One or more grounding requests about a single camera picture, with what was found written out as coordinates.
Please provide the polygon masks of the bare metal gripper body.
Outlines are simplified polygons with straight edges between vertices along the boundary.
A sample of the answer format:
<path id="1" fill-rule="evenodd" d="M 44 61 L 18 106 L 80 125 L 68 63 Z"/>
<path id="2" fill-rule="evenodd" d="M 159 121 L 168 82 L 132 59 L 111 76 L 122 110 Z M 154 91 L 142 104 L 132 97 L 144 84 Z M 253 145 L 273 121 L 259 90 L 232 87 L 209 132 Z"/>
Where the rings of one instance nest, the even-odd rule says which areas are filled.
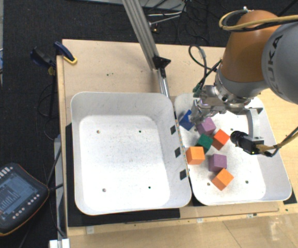
<path id="1" fill-rule="evenodd" d="M 251 102 L 251 98 L 238 97 L 223 86 L 200 85 L 194 88 L 194 105 L 202 110 L 210 110 L 211 115 L 227 111 L 238 114 Z"/>

